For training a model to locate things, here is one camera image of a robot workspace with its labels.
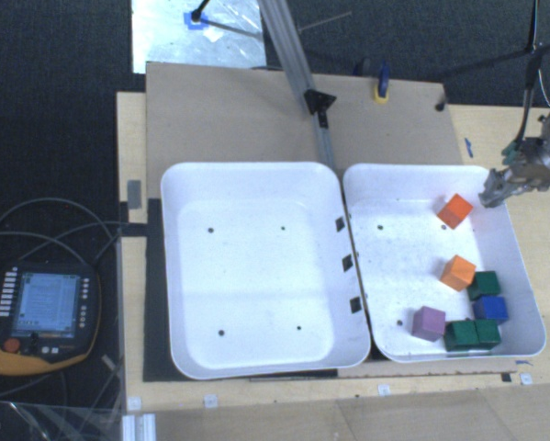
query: green cube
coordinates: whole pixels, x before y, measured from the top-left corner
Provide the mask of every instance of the green cube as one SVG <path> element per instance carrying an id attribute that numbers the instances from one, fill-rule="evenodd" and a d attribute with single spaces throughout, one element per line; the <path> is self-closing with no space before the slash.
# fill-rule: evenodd
<path id="1" fill-rule="evenodd" d="M 471 300 L 477 300 L 481 296 L 497 296 L 501 293 L 495 271 L 477 271 L 472 284 L 466 290 Z"/>
<path id="2" fill-rule="evenodd" d="M 449 322 L 443 336 L 447 351 L 468 351 L 478 348 L 477 327 L 472 320 Z"/>
<path id="3" fill-rule="evenodd" d="M 491 349 L 501 343 L 497 321 L 475 320 L 475 327 L 477 328 L 478 346 L 481 349 Z"/>

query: blue cube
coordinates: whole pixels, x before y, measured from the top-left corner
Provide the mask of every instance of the blue cube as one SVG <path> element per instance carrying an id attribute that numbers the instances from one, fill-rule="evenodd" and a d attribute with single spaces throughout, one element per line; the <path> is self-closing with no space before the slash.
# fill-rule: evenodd
<path id="1" fill-rule="evenodd" d="M 509 319 L 505 299 L 500 296 L 481 296 L 473 302 L 476 319 L 496 320 L 503 323 Z"/>

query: red button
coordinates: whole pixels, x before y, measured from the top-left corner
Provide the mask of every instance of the red button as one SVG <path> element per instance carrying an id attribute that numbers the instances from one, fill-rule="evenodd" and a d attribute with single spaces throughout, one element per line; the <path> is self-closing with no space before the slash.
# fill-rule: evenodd
<path id="1" fill-rule="evenodd" d="M 7 353 L 17 353 L 20 346 L 21 343 L 17 338 L 7 338 L 6 342 L 3 343 L 3 349 L 5 349 Z"/>

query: display screen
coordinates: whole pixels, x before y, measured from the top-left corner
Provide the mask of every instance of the display screen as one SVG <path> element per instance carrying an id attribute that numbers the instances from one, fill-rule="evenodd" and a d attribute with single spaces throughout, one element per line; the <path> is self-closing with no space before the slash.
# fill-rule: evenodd
<path id="1" fill-rule="evenodd" d="M 73 338 L 79 285 L 77 275 L 24 273 L 13 335 Z"/>

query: black floor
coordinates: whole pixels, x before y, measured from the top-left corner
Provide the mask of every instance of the black floor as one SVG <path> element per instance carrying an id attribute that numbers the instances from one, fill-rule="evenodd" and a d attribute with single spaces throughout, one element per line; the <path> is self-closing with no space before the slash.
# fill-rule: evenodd
<path id="1" fill-rule="evenodd" d="M 302 33 L 313 72 L 351 74 L 367 56 L 386 60 L 394 78 L 444 83 L 451 103 L 522 102 L 527 58 L 510 55 L 526 44 L 533 0 L 288 1 L 300 27 L 352 11 Z M 118 220 L 115 93 L 144 89 L 144 77 L 131 73 L 130 11 L 130 0 L 0 0 L 0 215 L 30 198 L 61 197 Z M 550 43 L 550 0 L 542 0 L 538 35 Z M 268 38 L 266 49 L 277 65 Z M 543 74 L 550 95 L 550 59 Z M 536 104 L 544 104 L 540 92 Z M 56 234 L 85 221 L 35 205 L 3 225 Z M 93 229 L 76 247 L 93 258 L 104 243 Z M 35 244 L 0 239 L 0 266 Z M 118 381 L 102 356 L 120 364 L 115 266 L 110 251 L 99 266 L 106 306 L 92 356 L 7 400 L 113 404 Z M 0 391 L 32 380 L 0 378 Z"/>

